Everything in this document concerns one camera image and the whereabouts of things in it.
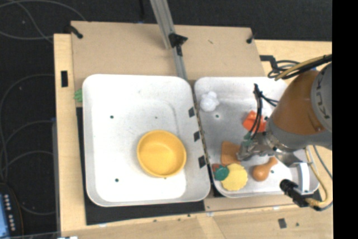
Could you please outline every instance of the yellow bowl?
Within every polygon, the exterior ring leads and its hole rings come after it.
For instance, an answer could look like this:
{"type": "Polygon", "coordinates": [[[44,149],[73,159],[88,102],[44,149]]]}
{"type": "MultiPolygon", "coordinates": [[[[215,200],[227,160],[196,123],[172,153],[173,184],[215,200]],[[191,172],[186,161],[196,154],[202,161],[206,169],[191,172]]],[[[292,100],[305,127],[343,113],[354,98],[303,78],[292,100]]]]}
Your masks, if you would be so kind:
{"type": "Polygon", "coordinates": [[[186,163],[186,150],[174,134],[166,130],[152,130],[140,139],[136,155],[147,173],[169,177],[179,173],[186,163]]]}

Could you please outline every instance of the yellow cable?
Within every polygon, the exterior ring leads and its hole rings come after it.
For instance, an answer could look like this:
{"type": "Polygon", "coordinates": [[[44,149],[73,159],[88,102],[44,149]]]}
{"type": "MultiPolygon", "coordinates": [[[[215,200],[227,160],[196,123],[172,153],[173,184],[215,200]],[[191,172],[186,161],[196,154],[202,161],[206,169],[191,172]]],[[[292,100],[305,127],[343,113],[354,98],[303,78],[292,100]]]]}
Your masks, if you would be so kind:
{"type": "MultiPolygon", "coordinates": [[[[305,148],[307,160],[308,160],[308,162],[312,162],[312,159],[311,159],[311,157],[309,155],[308,149],[309,149],[309,147],[305,148]]],[[[323,188],[323,191],[324,191],[324,194],[325,194],[326,197],[325,197],[324,201],[318,201],[318,200],[313,199],[313,198],[307,198],[306,202],[311,207],[314,207],[314,206],[321,207],[321,206],[325,205],[327,200],[328,200],[328,191],[327,191],[327,188],[325,187],[325,185],[323,184],[321,178],[319,177],[317,171],[313,168],[313,164],[310,164],[310,166],[311,166],[311,169],[312,169],[315,177],[317,178],[318,182],[320,183],[321,187],[323,188]]]]}
{"type": "Polygon", "coordinates": [[[311,64],[315,61],[318,61],[318,60],[321,60],[323,58],[325,58],[327,55],[324,55],[324,56],[319,56],[319,57],[316,57],[316,58],[313,58],[313,59],[310,59],[310,60],[307,60],[307,61],[304,61],[304,62],[301,62],[289,69],[287,69],[286,71],[283,71],[281,74],[279,74],[276,78],[275,78],[275,81],[277,81],[278,79],[281,79],[285,76],[287,76],[289,73],[295,71],[295,70],[298,70],[299,68],[303,67],[303,66],[306,66],[308,64],[311,64]]]}

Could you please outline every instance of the wooden table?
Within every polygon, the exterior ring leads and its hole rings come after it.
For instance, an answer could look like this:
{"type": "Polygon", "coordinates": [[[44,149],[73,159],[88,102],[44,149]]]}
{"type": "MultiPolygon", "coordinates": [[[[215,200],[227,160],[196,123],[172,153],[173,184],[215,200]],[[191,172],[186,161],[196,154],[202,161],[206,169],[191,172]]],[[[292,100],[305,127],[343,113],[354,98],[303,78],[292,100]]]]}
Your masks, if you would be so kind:
{"type": "MultiPolygon", "coordinates": [[[[193,26],[181,26],[190,31],[193,26]]],[[[225,34],[223,27],[218,34],[225,34]]],[[[333,208],[316,212],[298,208],[287,196],[277,196],[267,204],[266,198],[247,200],[215,199],[209,197],[206,212],[168,217],[142,218],[87,226],[85,219],[82,172],[79,155],[78,130],[73,68],[73,39],[67,34],[55,35],[56,118],[58,134],[60,226],[63,236],[79,238],[332,238],[333,208]],[[61,71],[67,71],[68,86],[62,87],[61,71]],[[280,228],[284,218],[287,228],[280,228]]],[[[277,60],[304,61],[332,52],[332,43],[304,41],[256,40],[254,57],[274,55],[277,60]]],[[[263,70],[270,70],[263,62],[263,70]]],[[[332,152],[319,149],[328,168],[332,170],[332,152]]],[[[315,157],[319,173],[328,190],[332,183],[315,157]]]]}

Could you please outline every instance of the black floor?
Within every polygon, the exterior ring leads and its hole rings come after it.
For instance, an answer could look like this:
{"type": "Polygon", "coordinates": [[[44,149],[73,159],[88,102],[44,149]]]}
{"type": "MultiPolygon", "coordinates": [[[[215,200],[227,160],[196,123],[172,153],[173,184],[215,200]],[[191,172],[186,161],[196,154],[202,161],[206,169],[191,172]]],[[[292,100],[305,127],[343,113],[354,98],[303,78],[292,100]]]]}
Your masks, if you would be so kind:
{"type": "MultiPolygon", "coordinates": [[[[143,20],[138,0],[52,0],[77,9],[90,21],[138,22],[143,20]]],[[[38,37],[28,15],[17,5],[1,7],[0,31],[38,37]]],[[[62,32],[71,20],[81,18],[50,3],[23,3],[45,35],[62,32]]],[[[332,0],[169,0],[175,24],[251,27],[258,39],[332,40],[332,0]]],[[[144,0],[144,22],[155,19],[144,0]]],[[[45,40],[15,40],[0,35],[0,98],[22,77],[52,74],[53,48],[45,40]]],[[[5,139],[24,124],[55,118],[54,82],[50,76],[29,78],[10,90],[0,111],[5,139]]],[[[52,150],[50,123],[24,128],[8,143],[8,163],[31,151],[52,150]]],[[[51,213],[54,208],[54,170],[47,153],[29,153],[8,166],[8,184],[23,207],[51,213]]],[[[25,233],[56,230],[55,216],[22,210],[25,233]]]]}

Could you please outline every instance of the metal rod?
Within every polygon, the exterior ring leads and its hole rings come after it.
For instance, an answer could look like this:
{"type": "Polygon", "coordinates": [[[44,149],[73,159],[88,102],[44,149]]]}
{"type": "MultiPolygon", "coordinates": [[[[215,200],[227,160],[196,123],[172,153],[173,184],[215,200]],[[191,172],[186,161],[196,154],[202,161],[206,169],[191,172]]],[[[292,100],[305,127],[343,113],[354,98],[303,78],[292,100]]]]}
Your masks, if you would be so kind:
{"type": "MultiPolygon", "coordinates": [[[[150,0],[154,15],[156,16],[159,28],[162,33],[162,38],[167,49],[172,49],[169,35],[175,33],[172,15],[169,10],[167,0],[150,0]]],[[[174,62],[176,66],[177,75],[187,80],[183,57],[177,55],[176,49],[173,49],[174,62]]]]}

